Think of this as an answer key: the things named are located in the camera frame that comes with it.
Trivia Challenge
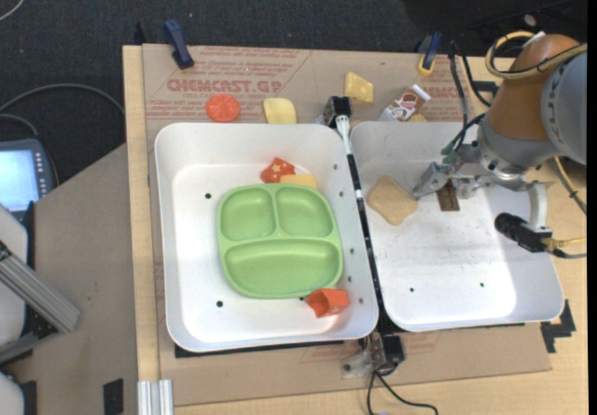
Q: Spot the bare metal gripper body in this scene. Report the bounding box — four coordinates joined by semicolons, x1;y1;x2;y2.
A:
437;146;529;213

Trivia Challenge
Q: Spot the tan bread slice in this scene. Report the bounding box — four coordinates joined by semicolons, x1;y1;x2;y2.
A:
367;175;419;227

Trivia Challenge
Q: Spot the thin black and white rod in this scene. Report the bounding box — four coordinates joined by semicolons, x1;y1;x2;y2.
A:
335;114;387;336

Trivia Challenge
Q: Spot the white plastic tray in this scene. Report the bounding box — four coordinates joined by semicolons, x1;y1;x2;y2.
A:
153;122;380;353
349;120;565;333

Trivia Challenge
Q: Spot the brown and white carton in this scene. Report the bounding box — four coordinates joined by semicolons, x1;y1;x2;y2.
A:
377;84;431;122

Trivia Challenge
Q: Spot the yellow cheese wedge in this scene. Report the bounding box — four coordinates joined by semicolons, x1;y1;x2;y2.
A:
343;72;375;104

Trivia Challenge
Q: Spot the red block with yellow stars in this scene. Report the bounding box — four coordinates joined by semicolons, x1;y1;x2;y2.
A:
259;157;296;185

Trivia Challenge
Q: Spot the orange carton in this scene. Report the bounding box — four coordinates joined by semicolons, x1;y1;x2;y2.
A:
306;288;351;319

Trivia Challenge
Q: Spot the pale yellow flat slice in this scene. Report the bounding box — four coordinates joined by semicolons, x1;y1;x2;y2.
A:
263;97;298;125

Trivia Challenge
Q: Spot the brown cardboard board red print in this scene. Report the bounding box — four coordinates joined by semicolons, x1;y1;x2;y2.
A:
141;43;554;408

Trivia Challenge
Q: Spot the green divided plate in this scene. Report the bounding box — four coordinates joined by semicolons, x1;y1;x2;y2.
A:
215;183;344;300

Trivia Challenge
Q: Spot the round orange slice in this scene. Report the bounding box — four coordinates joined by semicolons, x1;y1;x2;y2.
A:
205;93;242;123

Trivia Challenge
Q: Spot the black cylinder on white bracket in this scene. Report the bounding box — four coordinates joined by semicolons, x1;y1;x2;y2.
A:
493;182;554;254

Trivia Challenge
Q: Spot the black block with thin wires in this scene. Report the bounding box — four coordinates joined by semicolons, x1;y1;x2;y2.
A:
382;333;406;365
326;95;354;125

